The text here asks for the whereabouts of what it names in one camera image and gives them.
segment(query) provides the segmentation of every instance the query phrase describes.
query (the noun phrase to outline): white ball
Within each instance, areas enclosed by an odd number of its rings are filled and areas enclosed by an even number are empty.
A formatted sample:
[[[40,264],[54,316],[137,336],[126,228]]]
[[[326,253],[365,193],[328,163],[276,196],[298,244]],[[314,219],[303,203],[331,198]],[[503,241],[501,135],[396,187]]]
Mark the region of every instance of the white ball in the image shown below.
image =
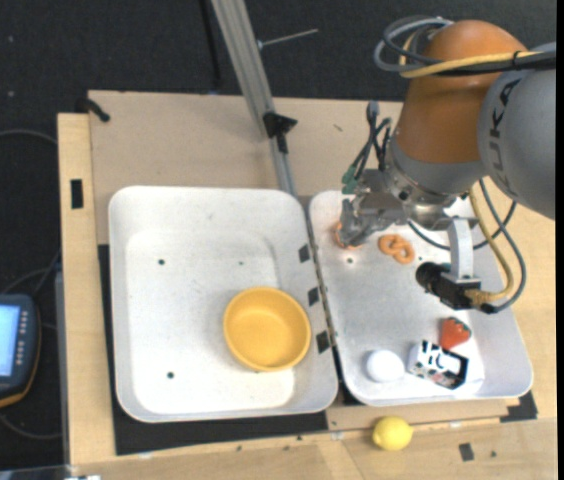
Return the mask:
[[[391,382],[404,375],[404,362],[390,350],[374,350],[366,361],[366,371],[375,382]]]

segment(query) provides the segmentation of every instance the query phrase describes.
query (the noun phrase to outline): yellow lemon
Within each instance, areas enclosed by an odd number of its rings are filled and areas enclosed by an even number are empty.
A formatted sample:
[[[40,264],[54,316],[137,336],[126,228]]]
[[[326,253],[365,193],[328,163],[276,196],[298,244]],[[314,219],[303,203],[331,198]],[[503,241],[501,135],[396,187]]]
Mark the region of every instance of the yellow lemon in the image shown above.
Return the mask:
[[[406,448],[412,437],[413,427],[399,416],[385,416],[373,429],[373,442],[385,450]]]

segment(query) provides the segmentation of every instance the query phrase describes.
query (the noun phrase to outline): metal post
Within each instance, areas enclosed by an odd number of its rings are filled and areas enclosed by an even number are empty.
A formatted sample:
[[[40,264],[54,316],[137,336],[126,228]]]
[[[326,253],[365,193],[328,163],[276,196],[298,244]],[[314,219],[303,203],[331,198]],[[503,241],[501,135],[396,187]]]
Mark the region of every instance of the metal post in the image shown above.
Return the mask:
[[[211,0],[211,3],[249,112],[260,134],[269,137],[264,116],[275,113],[275,108],[244,0]],[[270,140],[270,143],[278,184],[282,190],[296,196],[288,157],[280,151],[278,141]]]

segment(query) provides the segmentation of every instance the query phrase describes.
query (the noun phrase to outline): white tray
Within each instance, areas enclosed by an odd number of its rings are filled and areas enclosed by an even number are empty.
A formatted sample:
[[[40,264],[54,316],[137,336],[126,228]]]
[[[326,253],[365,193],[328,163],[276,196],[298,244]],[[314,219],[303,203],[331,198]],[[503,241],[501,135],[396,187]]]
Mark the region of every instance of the white tray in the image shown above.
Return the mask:
[[[333,356],[315,338],[327,330],[324,306],[314,297],[306,217],[293,197],[127,187],[111,199],[109,236],[116,391],[129,415],[242,418],[318,412],[333,402]],[[252,286],[284,290],[307,311],[314,339],[292,369],[252,372],[229,352],[225,307]]]
[[[494,315],[454,311],[425,293],[415,279],[417,267],[425,261],[449,263],[450,253],[427,244],[407,225],[393,225],[375,233],[359,249],[339,247],[334,241],[334,227],[344,197],[349,196],[322,192],[311,200],[309,213],[343,380],[353,396],[367,405],[388,406],[526,393],[533,374],[511,309]],[[472,215],[468,201],[456,203],[452,211]],[[398,233],[412,243],[416,253],[413,263],[401,265],[379,251],[378,238],[387,233]],[[444,233],[430,237],[448,244]],[[473,240],[483,240],[477,226]],[[483,280],[483,289],[502,288],[489,247],[476,251],[474,270]],[[453,350],[469,358],[464,386],[450,390],[408,373],[387,383],[371,380],[365,367],[370,352],[388,349],[406,363],[409,351],[421,340],[439,343],[440,322],[450,316],[464,321],[473,331],[468,342]]]

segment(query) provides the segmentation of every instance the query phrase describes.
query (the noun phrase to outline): wooden table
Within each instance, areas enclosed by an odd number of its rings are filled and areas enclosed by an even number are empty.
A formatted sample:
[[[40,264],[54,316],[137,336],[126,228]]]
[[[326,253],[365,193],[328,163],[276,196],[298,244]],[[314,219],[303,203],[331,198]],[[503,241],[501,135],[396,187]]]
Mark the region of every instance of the wooden table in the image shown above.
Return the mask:
[[[72,475],[102,478],[557,478],[555,223],[520,208],[509,225],[529,281],[514,307],[534,368],[538,418],[501,423],[519,400],[327,410],[328,431],[117,455],[111,415],[97,247],[107,243],[111,195],[131,184],[276,187],[267,140],[244,100],[92,91],[111,115],[58,116],[64,282],[67,463]],[[366,102],[275,100],[297,119],[290,164],[298,193],[339,189],[367,134]],[[383,103],[397,121],[400,103]],[[506,198],[492,190],[496,206]],[[370,441],[380,416],[415,427],[412,443],[384,452]]]

